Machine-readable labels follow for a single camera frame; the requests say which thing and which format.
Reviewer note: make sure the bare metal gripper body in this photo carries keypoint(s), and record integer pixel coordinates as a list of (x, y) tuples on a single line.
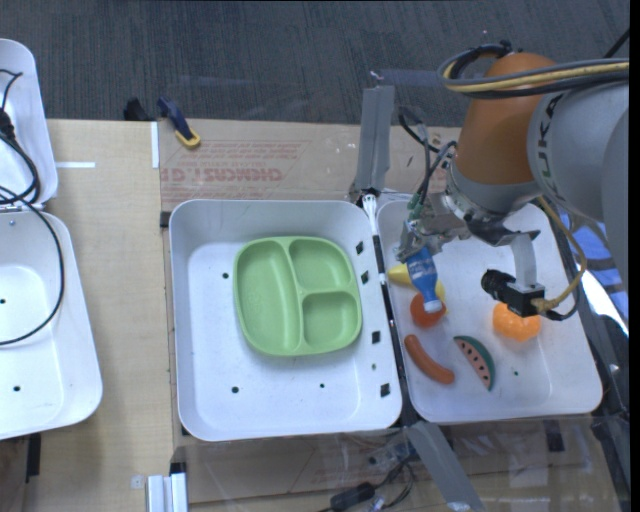
[(442, 220)]

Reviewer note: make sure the white plastic tray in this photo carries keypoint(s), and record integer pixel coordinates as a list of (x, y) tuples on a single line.
[(30, 350), (550, 380), (210, 325), (22, 120)]

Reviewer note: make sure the watermelon slice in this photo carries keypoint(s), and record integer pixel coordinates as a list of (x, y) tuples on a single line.
[(480, 360)]

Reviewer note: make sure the orange-red sausage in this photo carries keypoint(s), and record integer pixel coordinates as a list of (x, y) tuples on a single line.
[(427, 362)]

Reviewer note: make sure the orange toy pumpkin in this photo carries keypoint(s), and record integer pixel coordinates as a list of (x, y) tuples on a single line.
[(515, 327)]

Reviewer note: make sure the black cylinder on white bracket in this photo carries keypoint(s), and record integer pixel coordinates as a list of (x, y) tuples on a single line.
[(520, 297)]

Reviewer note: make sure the blue bottle white label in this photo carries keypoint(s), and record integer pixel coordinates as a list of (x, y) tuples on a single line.
[(425, 277)]

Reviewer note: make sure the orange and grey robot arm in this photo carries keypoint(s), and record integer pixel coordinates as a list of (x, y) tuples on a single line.
[(500, 130)]

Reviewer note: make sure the brown cardboard board red print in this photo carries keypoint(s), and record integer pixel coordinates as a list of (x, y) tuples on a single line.
[(300, 160)]

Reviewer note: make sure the green divided plate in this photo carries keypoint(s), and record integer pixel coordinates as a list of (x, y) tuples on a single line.
[(280, 300)]

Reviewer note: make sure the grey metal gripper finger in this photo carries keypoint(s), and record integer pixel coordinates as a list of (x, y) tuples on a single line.
[(439, 247), (407, 247)]

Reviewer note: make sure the orange round toy fruit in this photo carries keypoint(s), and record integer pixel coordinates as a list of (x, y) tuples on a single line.
[(421, 315)]

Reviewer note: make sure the yellow banana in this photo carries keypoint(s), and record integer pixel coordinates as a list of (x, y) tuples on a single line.
[(398, 274)]

